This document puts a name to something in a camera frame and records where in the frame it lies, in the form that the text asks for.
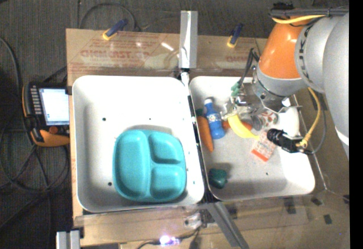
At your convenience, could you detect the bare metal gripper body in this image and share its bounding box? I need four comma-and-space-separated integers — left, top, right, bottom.
230, 81, 302, 115

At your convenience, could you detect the yellow banana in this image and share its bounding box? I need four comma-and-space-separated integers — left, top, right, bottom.
227, 113, 260, 140

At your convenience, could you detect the blue plastic bottle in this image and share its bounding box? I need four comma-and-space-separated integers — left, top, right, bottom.
203, 97, 226, 140

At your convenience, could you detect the white patterned can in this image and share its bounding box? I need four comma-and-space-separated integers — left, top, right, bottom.
251, 109, 278, 131

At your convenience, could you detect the orange carrot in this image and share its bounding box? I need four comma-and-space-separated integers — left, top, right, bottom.
195, 108, 214, 153

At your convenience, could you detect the white and orange packet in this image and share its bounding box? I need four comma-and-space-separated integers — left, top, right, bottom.
251, 131, 276, 162

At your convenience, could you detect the white plastic tray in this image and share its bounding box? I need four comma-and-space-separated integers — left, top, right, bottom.
71, 75, 205, 213
189, 75, 316, 202

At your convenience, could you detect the dark green broccoli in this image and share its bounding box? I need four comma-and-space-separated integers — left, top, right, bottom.
208, 168, 228, 189

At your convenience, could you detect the teal divided plate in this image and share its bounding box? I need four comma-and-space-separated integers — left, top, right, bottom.
112, 129, 187, 203

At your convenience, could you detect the brown cardboard board, red print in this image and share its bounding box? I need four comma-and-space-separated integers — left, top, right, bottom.
65, 28, 327, 243

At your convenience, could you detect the black cylinder on white bracket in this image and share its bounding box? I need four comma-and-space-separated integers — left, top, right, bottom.
266, 97, 306, 154

